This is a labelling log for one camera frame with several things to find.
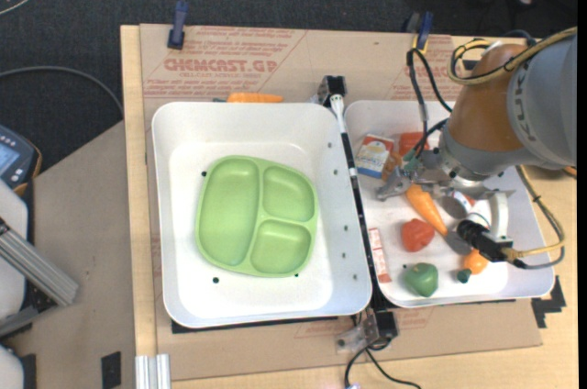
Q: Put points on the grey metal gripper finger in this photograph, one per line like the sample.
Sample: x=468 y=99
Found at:
x=389 y=190
x=400 y=174

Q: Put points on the small red and white can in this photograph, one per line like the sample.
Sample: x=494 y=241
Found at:
x=461 y=201

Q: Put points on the thin black and white rod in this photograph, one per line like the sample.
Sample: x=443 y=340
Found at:
x=352 y=167

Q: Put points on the green divided plate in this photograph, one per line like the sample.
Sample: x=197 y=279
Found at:
x=229 y=213

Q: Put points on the green bell pepper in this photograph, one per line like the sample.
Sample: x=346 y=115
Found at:
x=422 y=279

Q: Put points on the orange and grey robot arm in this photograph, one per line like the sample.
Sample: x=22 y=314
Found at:
x=500 y=121

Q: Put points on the white plastic tray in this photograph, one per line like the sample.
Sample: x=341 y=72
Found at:
x=257 y=125
x=518 y=240

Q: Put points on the white blue orange carton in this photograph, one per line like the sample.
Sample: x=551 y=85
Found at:
x=373 y=155

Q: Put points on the brown cardboard board red print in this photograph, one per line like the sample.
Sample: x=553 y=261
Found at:
x=275 y=57

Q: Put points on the black cylinder on white bracket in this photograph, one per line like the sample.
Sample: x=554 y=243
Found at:
x=479 y=238

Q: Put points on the small orange carrot green top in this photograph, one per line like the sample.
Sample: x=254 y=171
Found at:
x=474 y=263

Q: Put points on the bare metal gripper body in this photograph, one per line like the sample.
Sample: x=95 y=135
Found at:
x=451 y=181

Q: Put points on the red and white packet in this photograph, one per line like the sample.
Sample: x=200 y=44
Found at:
x=379 y=254

